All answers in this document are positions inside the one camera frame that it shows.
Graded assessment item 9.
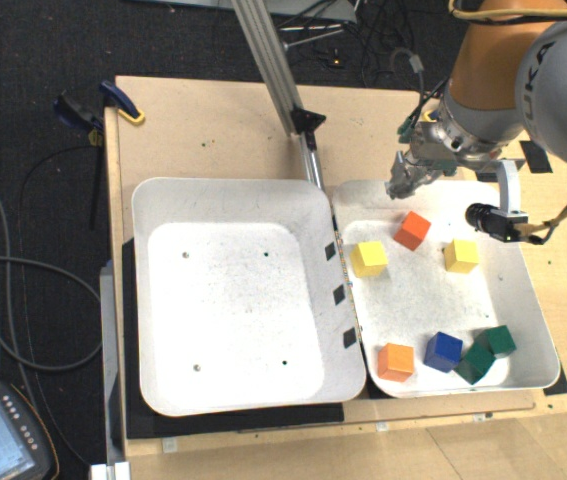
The pale wood board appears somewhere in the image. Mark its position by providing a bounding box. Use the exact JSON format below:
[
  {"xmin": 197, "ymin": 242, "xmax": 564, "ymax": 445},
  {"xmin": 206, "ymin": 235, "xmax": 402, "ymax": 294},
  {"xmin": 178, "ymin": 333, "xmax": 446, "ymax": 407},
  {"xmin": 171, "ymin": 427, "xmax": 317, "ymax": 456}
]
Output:
[{"xmin": 114, "ymin": 75, "xmax": 567, "ymax": 458}]

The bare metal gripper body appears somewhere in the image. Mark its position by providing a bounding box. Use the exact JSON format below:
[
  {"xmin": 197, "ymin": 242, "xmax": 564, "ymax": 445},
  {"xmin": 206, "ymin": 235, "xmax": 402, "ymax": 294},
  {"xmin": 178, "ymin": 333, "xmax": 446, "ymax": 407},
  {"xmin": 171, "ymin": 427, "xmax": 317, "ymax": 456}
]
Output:
[{"xmin": 405, "ymin": 119, "xmax": 504, "ymax": 179}]

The yellow cube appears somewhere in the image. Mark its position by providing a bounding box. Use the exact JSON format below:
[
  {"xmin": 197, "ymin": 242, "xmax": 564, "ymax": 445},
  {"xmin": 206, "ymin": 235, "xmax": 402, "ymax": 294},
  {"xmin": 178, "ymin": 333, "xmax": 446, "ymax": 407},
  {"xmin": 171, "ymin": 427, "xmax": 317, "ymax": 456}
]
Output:
[
  {"xmin": 442, "ymin": 238, "xmax": 480, "ymax": 275},
  {"xmin": 349, "ymin": 240, "xmax": 390, "ymax": 279}
]

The black cylinder on white bracket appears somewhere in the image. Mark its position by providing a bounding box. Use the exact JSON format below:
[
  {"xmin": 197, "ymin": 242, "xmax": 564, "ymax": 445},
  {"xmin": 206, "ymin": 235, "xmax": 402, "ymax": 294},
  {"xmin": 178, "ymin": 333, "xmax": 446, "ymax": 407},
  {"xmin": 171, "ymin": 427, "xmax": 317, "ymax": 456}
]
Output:
[{"xmin": 464, "ymin": 159, "xmax": 530, "ymax": 244}]

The green cube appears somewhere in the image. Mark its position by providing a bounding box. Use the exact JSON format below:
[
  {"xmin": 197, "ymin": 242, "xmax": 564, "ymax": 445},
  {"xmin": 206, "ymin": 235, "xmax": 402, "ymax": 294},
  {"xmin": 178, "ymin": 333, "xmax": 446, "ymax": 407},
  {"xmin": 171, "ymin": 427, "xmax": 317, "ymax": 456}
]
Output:
[
  {"xmin": 473, "ymin": 324, "xmax": 518, "ymax": 360},
  {"xmin": 452, "ymin": 341, "xmax": 497, "ymax": 386}
]

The orange cube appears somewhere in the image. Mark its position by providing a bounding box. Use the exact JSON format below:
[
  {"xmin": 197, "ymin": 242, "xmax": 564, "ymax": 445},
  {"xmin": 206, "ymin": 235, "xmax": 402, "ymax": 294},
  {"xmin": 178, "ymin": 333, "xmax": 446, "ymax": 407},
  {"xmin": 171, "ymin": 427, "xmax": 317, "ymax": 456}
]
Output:
[
  {"xmin": 392, "ymin": 210, "xmax": 433, "ymax": 253},
  {"xmin": 377, "ymin": 342, "xmax": 416, "ymax": 384}
]

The blue cube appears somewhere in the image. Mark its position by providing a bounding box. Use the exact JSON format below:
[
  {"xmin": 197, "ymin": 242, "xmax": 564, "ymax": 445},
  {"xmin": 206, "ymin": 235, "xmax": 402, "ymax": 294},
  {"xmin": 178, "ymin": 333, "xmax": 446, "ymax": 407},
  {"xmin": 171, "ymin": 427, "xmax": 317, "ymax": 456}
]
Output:
[{"xmin": 423, "ymin": 331, "xmax": 464, "ymax": 374}]

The white plastic tray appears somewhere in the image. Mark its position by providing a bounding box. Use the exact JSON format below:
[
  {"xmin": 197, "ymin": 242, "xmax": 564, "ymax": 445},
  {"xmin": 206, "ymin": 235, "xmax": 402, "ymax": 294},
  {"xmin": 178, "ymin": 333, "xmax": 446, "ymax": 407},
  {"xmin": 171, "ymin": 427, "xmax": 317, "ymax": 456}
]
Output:
[
  {"xmin": 331, "ymin": 178, "xmax": 562, "ymax": 400},
  {"xmin": 131, "ymin": 176, "xmax": 368, "ymax": 418}
]

